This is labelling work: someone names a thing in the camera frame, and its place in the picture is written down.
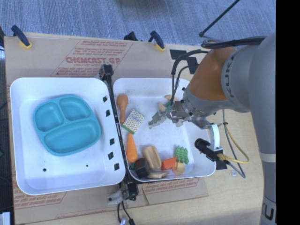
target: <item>table surface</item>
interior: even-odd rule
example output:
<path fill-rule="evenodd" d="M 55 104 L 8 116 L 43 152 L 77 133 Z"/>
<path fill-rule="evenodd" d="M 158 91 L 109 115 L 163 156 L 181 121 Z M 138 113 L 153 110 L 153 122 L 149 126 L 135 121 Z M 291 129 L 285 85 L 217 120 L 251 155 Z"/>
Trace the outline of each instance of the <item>table surface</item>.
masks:
<path fill-rule="evenodd" d="M 181 49 L 180 45 L 168 45 L 168 47 L 170 49 Z M 180 64 L 178 69 L 183 66 L 185 66 L 184 63 Z M 190 80 L 192 76 L 186 69 L 181 77 Z M 231 110 L 225 110 L 225 117 L 228 122 L 228 128 L 235 141 L 249 156 L 250 162 L 246 165 L 241 165 L 246 178 L 242 178 L 238 174 L 233 176 L 233 169 L 231 167 L 224 170 L 217 170 L 211 176 L 204 177 L 209 196 L 127 209 L 128 214 L 133 218 L 135 224 L 259 224 L 263 201 L 263 170 L 251 113 L 238 113 Z M 214 123 L 222 121 L 222 111 L 209 116 L 207 120 Z M 219 127 L 219 130 L 224 154 L 233 157 L 223 126 Z M 234 148 L 238 159 L 245 161 L 242 153 L 240 153 L 235 146 Z M 127 218 L 123 209 L 120 210 L 120 216 L 121 218 Z M 119 222 L 117 211 L 110 211 L 32 223 L 32 225 L 33 224 L 117 225 Z"/>

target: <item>patterned sponge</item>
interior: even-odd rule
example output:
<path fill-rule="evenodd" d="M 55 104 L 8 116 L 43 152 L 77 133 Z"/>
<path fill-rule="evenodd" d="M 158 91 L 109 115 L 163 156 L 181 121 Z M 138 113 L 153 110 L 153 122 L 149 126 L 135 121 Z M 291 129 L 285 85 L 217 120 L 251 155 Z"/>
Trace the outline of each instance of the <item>patterned sponge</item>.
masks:
<path fill-rule="evenodd" d="M 125 128 L 128 132 L 135 134 L 142 122 L 144 121 L 144 119 L 144 115 L 140 114 L 137 110 L 133 109 L 121 126 Z"/>

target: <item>yellow and black clamp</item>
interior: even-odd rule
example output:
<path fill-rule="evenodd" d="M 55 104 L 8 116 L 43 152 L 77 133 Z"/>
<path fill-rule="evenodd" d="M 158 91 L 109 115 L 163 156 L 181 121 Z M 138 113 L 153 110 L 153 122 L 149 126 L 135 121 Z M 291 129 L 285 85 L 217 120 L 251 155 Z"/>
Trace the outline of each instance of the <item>yellow and black clamp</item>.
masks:
<path fill-rule="evenodd" d="M 16 25 L 12 26 L 11 30 L 14 32 L 14 36 L 18 36 L 20 39 L 19 43 L 25 49 L 30 49 L 32 47 L 32 43 L 27 39 L 25 34 L 19 29 Z"/>
<path fill-rule="evenodd" d="M 156 41 L 156 48 L 163 52 L 165 50 L 165 45 L 164 45 L 164 42 L 163 40 L 161 39 L 161 37 L 159 36 L 159 34 L 155 31 L 152 31 L 150 33 L 151 37 L 150 39 L 148 40 L 148 42 L 152 42 L 152 40 L 155 40 Z"/>

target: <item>toy carrot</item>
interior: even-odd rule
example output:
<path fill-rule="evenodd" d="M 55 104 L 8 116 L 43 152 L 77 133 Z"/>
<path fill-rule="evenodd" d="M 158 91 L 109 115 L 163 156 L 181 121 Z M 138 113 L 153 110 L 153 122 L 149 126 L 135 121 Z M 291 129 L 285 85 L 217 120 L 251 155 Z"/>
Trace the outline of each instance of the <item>toy carrot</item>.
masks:
<path fill-rule="evenodd" d="M 172 169 L 175 166 L 177 157 L 169 158 L 161 163 L 161 170 Z"/>
<path fill-rule="evenodd" d="M 137 160 L 136 146 L 131 133 L 128 133 L 126 156 L 130 163 L 134 163 Z"/>

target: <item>brown toy drumstick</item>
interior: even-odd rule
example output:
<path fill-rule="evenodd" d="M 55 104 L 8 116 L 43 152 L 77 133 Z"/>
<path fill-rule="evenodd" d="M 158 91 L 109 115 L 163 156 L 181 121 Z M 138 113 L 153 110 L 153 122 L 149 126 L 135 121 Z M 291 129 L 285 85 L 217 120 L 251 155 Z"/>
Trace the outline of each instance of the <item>brown toy drumstick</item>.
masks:
<path fill-rule="evenodd" d="M 117 105 L 119 106 L 121 116 L 120 116 L 120 123 L 125 122 L 125 110 L 128 105 L 128 97 L 125 94 L 120 94 L 117 97 Z"/>

